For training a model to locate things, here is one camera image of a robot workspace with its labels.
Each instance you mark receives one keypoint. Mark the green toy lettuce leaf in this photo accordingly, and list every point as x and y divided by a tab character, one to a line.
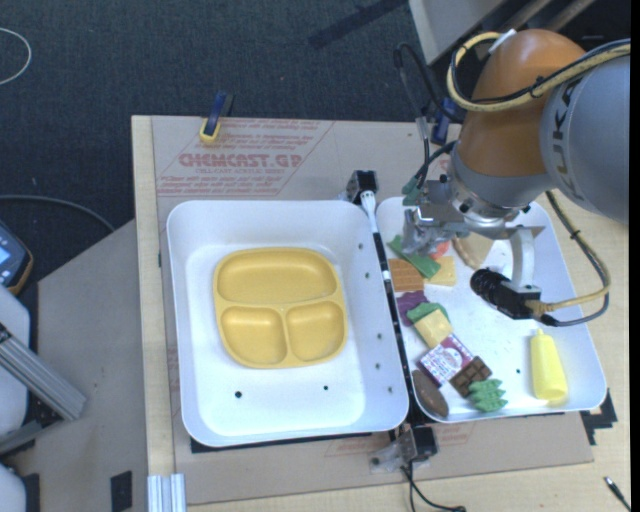
419	313

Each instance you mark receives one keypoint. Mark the yellow mustard bottle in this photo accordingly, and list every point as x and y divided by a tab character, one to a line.
547	367

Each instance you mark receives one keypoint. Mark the orange toy waffle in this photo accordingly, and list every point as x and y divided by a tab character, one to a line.
405	276

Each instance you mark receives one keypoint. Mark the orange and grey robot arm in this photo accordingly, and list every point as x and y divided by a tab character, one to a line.
510	135

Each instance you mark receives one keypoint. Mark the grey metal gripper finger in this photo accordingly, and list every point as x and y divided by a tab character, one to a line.
433	240
412	232

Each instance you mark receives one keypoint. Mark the long green toy vegetable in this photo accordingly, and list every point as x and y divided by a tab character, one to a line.
422	265

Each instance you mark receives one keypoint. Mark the brown oval toy biscuit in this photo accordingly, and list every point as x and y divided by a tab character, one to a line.
430	395

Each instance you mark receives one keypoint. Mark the yellow divided plate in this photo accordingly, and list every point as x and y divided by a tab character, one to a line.
280	305

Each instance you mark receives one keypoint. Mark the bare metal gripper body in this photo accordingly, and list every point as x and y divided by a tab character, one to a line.
445	207

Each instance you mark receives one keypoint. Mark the thin black and white rod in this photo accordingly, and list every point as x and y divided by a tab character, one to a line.
387	280

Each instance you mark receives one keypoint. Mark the green toy broccoli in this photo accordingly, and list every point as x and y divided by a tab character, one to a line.
487	396

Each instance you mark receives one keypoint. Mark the pink and white carton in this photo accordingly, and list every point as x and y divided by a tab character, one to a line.
445	360

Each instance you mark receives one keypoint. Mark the yellow cheese slice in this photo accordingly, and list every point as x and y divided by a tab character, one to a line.
446	274

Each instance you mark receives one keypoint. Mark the brown chocolate bar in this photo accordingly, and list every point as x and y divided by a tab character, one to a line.
470	377

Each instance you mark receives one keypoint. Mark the orange toy carrot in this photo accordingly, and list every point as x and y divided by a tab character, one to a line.
440	250

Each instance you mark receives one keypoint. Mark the white plastic tray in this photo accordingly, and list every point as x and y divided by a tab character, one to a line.
280	410
495	345

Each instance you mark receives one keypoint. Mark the brown cardboard board, red print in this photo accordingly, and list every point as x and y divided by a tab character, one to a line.
260	165

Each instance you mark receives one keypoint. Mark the black cylinder on white bracket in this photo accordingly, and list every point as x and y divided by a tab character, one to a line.
505	292

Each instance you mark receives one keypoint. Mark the yellow cheese wedge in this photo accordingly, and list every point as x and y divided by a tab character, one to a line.
432	327

